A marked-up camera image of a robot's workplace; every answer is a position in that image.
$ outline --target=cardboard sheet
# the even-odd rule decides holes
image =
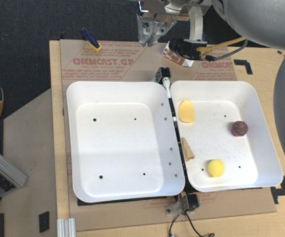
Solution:
[[[77,221],[77,231],[171,222],[173,216],[165,208],[175,202],[173,197],[78,205],[72,187],[71,145],[66,101],[68,86],[78,80],[150,81],[159,67],[170,67],[171,82],[177,80],[237,80],[230,58],[218,62],[195,61],[182,67],[162,56],[165,43],[142,47],[137,42],[99,41],[100,52],[90,49],[83,40],[60,40],[63,102],[65,117],[70,217]],[[228,48],[212,55],[228,53]],[[270,188],[197,193],[200,207],[191,219],[207,219],[275,212]]]

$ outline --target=lemon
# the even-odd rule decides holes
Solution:
[[[221,176],[224,171],[225,171],[225,165],[220,159],[211,160],[210,163],[208,164],[208,172],[213,177]]]
[[[193,123],[195,121],[195,112],[193,104],[184,100],[178,108],[178,117],[182,122]]]

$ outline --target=black carpet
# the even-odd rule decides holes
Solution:
[[[50,88],[50,40],[62,32],[66,39],[81,39],[85,27],[98,40],[137,41],[137,10],[128,0],[0,0],[1,118]],[[213,8],[204,17],[204,32],[210,44],[239,37]],[[188,36],[189,23],[178,22],[160,42]]]

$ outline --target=black connector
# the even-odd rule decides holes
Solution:
[[[198,47],[203,47],[203,46],[207,46],[206,43],[191,43],[191,42],[188,42],[188,41],[185,41],[185,39],[172,39],[170,40],[169,42],[169,49],[185,58],[185,59],[188,59],[188,60],[192,60],[192,61],[198,61],[198,60],[201,60],[201,52],[197,51],[196,49]]]

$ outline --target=cable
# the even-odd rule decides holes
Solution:
[[[203,236],[200,235],[200,234],[197,232],[197,230],[195,229],[195,227],[194,227],[194,225],[193,225],[193,223],[192,223],[190,217],[189,217],[188,214],[187,214],[187,211],[185,211],[185,212],[183,212],[183,213],[181,213],[181,214],[182,214],[182,215],[186,215],[186,217],[187,217],[188,221],[190,222],[190,224],[191,224],[193,230],[195,231],[195,233],[197,233],[197,235],[198,235],[199,237],[203,237]],[[169,237],[172,237],[172,236],[173,236],[173,235],[172,235],[172,232],[171,232],[171,231],[172,231],[172,226],[173,226],[174,222],[177,220],[177,218],[178,218],[181,214],[178,214],[178,215],[173,219],[173,221],[172,221],[172,223],[171,223],[171,225],[170,225],[170,228],[169,228],[169,230],[168,230],[168,236],[169,236]],[[208,235],[208,237],[214,237],[214,236],[215,236],[214,233],[211,233],[211,234]]]
[[[220,44],[217,44],[217,45],[213,45],[213,46],[198,47],[196,50],[201,52],[201,56],[205,56],[206,54],[214,51],[217,48],[220,48],[220,47],[223,47],[223,46],[229,46],[229,45],[232,45],[232,44],[236,44],[236,43],[239,43],[239,42],[241,42],[243,40],[245,40],[245,37],[240,37],[240,38],[233,39],[233,40],[230,40],[230,41],[226,41],[226,42],[223,42],[223,43],[220,43]]]
[[[222,60],[222,59],[224,59],[224,58],[227,58],[227,57],[229,57],[229,56],[231,56],[231,55],[233,55],[233,54],[235,54],[235,53],[238,53],[238,52],[241,51],[242,49],[244,49],[244,48],[247,46],[247,43],[248,43],[248,40],[246,39],[246,40],[244,41],[243,45],[242,45],[240,48],[238,48],[238,49],[236,49],[236,50],[234,50],[234,51],[232,51],[232,52],[230,52],[230,53],[227,53],[227,54],[225,54],[225,55],[219,56],[219,57],[214,57],[214,56],[211,56],[211,55],[206,55],[206,56],[205,56],[205,60],[207,60],[207,61],[219,61],[219,60]]]

